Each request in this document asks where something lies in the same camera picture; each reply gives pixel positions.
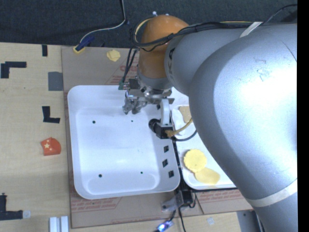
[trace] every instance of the white strip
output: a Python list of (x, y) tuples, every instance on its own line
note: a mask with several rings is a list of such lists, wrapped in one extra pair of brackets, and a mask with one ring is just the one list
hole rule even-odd
[(262, 199), (246, 199), (253, 207), (265, 207), (284, 200), (297, 192), (297, 179), (285, 189)]
[(244, 36), (247, 36), (249, 33), (251, 33), (254, 29), (256, 29), (262, 23), (263, 23), (262, 21), (253, 22), (250, 26), (248, 26), (246, 28), (246, 30), (244, 32), (242, 32), (242, 34), (240, 35), (240, 38), (244, 37)]

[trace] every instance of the wooden table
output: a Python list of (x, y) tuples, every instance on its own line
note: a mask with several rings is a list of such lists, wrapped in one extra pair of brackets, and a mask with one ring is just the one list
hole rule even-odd
[[(49, 91), (48, 72), (62, 72), (61, 46), (49, 45), (48, 56), (35, 44), (0, 43), (0, 63), (26, 61), (0, 79), (0, 193), (7, 210), (30, 210), (31, 218), (0, 221), (0, 231), (47, 232), (49, 217), (70, 217), (68, 162), (63, 91)], [(44, 123), (42, 106), (60, 123)], [(44, 156), (40, 142), (56, 138), (60, 155)], [(70, 229), (76, 232), (152, 232), (163, 220)], [(182, 232), (180, 219), (169, 232)], [(187, 232), (240, 232), (237, 213), (185, 217)]]

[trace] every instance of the red object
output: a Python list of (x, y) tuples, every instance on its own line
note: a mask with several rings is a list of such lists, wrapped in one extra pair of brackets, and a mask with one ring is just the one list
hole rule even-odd
[(61, 145), (55, 138), (47, 138), (41, 142), (45, 156), (58, 155), (61, 152)]

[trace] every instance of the black fabric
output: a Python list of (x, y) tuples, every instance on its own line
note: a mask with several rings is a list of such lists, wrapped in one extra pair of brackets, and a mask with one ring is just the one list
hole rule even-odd
[[(130, 29), (153, 11), (188, 24), (263, 21), (292, 3), (297, 0), (124, 0), (127, 23), (94, 33), (92, 46), (130, 47)], [(279, 17), (293, 20), (295, 16), (294, 8)], [(119, 0), (0, 0), (0, 42), (77, 45), (87, 32), (122, 20)]]

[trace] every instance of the yellow cable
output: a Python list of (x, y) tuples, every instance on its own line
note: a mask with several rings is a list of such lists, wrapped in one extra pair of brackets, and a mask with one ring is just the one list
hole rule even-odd
[(188, 123), (186, 123), (185, 126), (181, 127), (178, 130), (166, 130), (165, 133), (167, 134), (168, 137), (172, 137), (175, 136), (176, 134), (178, 134), (179, 132), (183, 131), (184, 129), (186, 129), (190, 124), (192, 123), (192, 118), (189, 120)]

